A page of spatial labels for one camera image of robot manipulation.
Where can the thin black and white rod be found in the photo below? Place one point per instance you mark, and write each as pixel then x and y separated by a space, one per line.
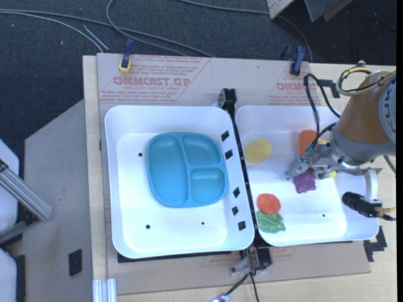
pixel 244 168

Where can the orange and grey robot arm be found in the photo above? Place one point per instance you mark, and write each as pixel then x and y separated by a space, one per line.
pixel 362 118

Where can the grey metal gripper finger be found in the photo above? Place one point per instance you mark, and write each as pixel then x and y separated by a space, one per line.
pixel 296 167
pixel 322 172

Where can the orange toy carrot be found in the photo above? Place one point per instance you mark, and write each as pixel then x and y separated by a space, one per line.
pixel 306 140

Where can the black cylinder on white bracket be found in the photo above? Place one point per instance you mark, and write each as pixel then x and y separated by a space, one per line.
pixel 359 203

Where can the yellow toy piece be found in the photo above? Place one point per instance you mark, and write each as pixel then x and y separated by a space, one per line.
pixel 332 174

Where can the white plastic tray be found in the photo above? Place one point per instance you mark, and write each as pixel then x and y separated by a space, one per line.
pixel 176 231
pixel 315 225

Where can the purple toy grapes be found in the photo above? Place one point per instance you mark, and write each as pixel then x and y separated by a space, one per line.
pixel 304 182

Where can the orange-red toy tomato slice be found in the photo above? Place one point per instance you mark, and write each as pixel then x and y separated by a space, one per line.
pixel 268 203

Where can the green toy lettuce leaf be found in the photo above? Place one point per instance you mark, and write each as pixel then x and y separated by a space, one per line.
pixel 269 223

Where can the blue divided plate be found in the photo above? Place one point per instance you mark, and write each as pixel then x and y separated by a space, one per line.
pixel 170 171

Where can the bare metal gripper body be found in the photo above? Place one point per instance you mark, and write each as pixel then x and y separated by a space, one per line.
pixel 327 156

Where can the yellow toy chip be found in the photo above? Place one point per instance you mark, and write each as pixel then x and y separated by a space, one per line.
pixel 257 151

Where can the brown cardboard board, red print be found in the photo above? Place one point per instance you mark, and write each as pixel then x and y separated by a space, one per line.
pixel 195 80

